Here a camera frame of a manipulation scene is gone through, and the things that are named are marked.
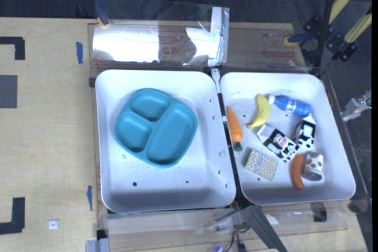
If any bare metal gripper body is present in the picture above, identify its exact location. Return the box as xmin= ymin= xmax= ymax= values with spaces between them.
xmin=357 ymin=90 xmax=372 ymax=110

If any cow print carton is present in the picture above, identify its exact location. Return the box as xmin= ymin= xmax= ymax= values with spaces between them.
xmin=292 ymin=113 xmax=317 ymax=150
xmin=256 ymin=123 xmax=300 ymax=163

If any blue plastic bottle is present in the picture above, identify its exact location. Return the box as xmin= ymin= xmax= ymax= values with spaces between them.
xmin=267 ymin=94 xmax=312 ymax=118

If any small can with orange print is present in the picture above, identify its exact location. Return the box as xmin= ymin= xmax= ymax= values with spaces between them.
xmin=302 ymin=152 xmax=324 ymax=182

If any white plastic tray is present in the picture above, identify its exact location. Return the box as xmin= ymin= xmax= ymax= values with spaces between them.
xmin=219 ymin=71 xmax=357 ymax=206
xmin=94 ymin=68 xmax=237 ymax=214

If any orange sausage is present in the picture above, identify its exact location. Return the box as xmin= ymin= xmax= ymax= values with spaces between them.
xmin=290 ymin=154 xmax=305 ymax=191

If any yellow banana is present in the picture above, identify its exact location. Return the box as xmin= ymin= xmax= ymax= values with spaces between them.
xmin=247 ymin=93 xmax=271 ymax=130

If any patterned flat packet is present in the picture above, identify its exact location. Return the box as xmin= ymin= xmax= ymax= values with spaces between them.
xmin=242 ymin=148 xmax=279 ymax=182

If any orange carrot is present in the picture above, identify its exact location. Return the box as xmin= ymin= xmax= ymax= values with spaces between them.
xmin=226 ymin=107 xmax=244 ymax=152

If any blue divided plate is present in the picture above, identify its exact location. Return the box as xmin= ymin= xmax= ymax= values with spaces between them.
xmin=113 ymin=88 xmax=199 ymax=169

